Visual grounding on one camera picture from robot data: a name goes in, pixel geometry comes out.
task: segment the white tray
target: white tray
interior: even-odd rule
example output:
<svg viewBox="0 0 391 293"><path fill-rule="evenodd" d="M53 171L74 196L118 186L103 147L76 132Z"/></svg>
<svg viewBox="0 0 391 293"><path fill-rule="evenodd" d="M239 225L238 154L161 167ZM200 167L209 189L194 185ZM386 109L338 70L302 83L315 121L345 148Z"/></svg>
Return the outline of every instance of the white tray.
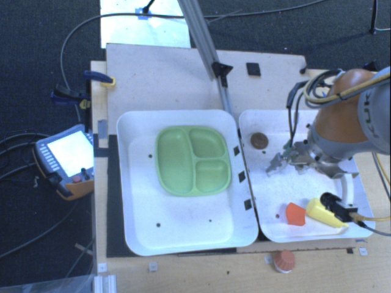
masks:
<svg viewBox="0 0 391 293"><path fill-rule="evenodd" d="M219 131L225 139L232 179L215 195L177 197L160 185L155 166L155 140L169 126L199 125ZM134 111L117 123L125 240L142 256L247 246L258 236L254 208L236 124L222 110Z"/></svg>
<svg viewBox="0 0 391 293"><path fill-rule="evenodd" d="M307 138L307 123L312 123L317 111L301 110L299 126L295 141ZM333 228L310 217L305 217L304 226L287 224L285 208L289 202L303 208L313 197L320 197L330 192L341 197L342 187L340 180L331 180L327 176L308 169L299 175L293 166L288 165L279 173L267 176L266 169L277 152L283 151L288 141L288 111L287 110L247 110L239 118L242 135L244 157L255 198L258 218L262 232L274 242L296 242L317 239L356 238L368 237L372 232L349 223L349 228ZM262 150L256 150L250 143L251 135L255 132L264 133L269 145ZM347 172L358 172L354 159L340 163L340 167ZM360 176L353 179L354 202L359 213L372 217ZM368 226L374 228L373 222Z"/></svg>

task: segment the yellow cable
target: yellow cable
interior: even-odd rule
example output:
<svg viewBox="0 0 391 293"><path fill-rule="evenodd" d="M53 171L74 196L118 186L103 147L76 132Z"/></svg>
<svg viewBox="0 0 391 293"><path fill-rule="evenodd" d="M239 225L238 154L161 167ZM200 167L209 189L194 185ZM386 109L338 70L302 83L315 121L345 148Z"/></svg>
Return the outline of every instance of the yellow cable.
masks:
<svg viewBox="0 0 391 293"><path fill-rule="evenodd" d="M364 221L364 220L368 220L368 221L371 221L371 222L386 222L388 220L391 220L391 216L388 216L388 217L380 217L380 218L371 218L371 217L365 217L363 215L360 215L356 212L353 212L350 214L350 217L352 217L355 221L357 222L361 222L361 221Z"/></svg>
<svg viewBox="0 0 391 293"><path fill-rule="evenodd" d="M381 172L383 173L384 178L387 180L388 184L390 185L390 178L387 175L386 169L384 168L382 162L380 161L379 155L375 153L376 159L378 160L379 167L381 169Z"/></svg>
<svg viewBox="0 0 391 293"><path fill-rule="evenodd" d="M354 86L354 87L351 87L349 89L346 89L346 90L340 92L338 95L331 95L331 96L327 96L325 98L312 98L307 93L308 86L312 82L312 80L311 80L311 81L309 81L308 83L305 84L303 93L304 93L304 97L306 98L307 101L310 101L310 102L316 103L316 104L323 104L323 103L331 102L331 101L333 101L335 99L343 98L346 95L349 95L351 93L354 93L356 91L359 91L361 89L369 87L369 86L371 86L373 84L376 84L378 82L381 82L381 81L383 81L383 80L385 80L387 78L390 78L390 73L383 74L383 75L381 75L379 77L376 77L376 78L370 79L368 81L365 81L362 84L359 84L357 86Z"/></svg>

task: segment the divided green plate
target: divided green plate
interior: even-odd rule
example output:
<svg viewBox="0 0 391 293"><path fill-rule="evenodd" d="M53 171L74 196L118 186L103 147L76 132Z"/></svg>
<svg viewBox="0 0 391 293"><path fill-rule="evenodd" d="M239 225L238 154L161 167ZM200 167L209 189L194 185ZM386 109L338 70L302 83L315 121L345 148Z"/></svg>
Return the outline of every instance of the divided green plate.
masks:
<svg viewBox="0 0 391 293"><path fill-rule="evenodd" d="M156 138L160 184L171 194L216 194L228 187L231 165L224 138L203 126L172 126Z"/></svg>

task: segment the wooden table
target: wooden table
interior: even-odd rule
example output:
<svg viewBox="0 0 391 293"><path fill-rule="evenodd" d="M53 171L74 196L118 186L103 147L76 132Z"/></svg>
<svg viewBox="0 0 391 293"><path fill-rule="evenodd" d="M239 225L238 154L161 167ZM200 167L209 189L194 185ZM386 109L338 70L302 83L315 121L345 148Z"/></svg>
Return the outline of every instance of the wooden table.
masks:
<svg viewBox="0 0 391 293"><path fill-rule="evenodd" d="M92 69L105 72L106 62L92 62ZM319 71L307 70L306 75L311 77L317 73ZM107 88L93 82L94 133L98 132L98 121L108 117L107 101ZM107 140L100 139L99 146L107 147ZM359 154L355 158L375 217L388 216L390 203L371 155ZM381 159L389 171L390 157L382 156ZM266 263L265 257L270 257L275 250L281 248L280 245L271 242L267 242L269 245L263 247L264 250L258 248L258 253L107 258L107 169L108 159L96 157L96 259L98 265L107 264L108 273L117 276L118 292L389 292L391 288L390 238L377 234L365 240L350 240L355 246L353 254L348 254L343 245L335 246L341 247L339 249L303 250L316 248L316 243L306 245L302 242L302 245L297 246L302 250L294 251L296 267L288 274L279 273L272 264ZM378 223L376 228L390 231L390 222ZM359 248L364 248L367 255L361 255ZM150 262L158 263L158 271L149 271Z"/></svg>

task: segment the dark carpet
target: dark carpet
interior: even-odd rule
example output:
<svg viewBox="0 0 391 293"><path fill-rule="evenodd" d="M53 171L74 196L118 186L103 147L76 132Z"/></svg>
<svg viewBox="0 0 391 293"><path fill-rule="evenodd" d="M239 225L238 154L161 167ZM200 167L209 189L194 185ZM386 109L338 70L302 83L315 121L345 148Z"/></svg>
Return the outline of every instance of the dark carpet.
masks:
<svg viewBox="0 0 391 293"><path fill-rule="evenodd" d="M284 9L316 0L199 0L205 15ZM391 0L379 0L377 27L390 27ZM328 0L298 10L225 18L210 23L217 49L302 54L309 68L357 68L376 61L390 65L390 32L370 34L373 0ZM56 134L77 124L73 107L53 106L50 93L63 85L59 54L68 33L98 15L100 0L0 0L0 141L15 131ZM100 23L70 40L65 71L74 90L85 90L82 72L103 60ZM10 146L33 140L18 139ZM0 177L31 161L28 145L0 146ZM9 254L60 221L75 205L62 200L44 180L34 185L35 168L0 181L0 287L63 278L80 255L75 243L92 240L90 196L39 241ZM70 276L90 272L85 255Z"/></svg>

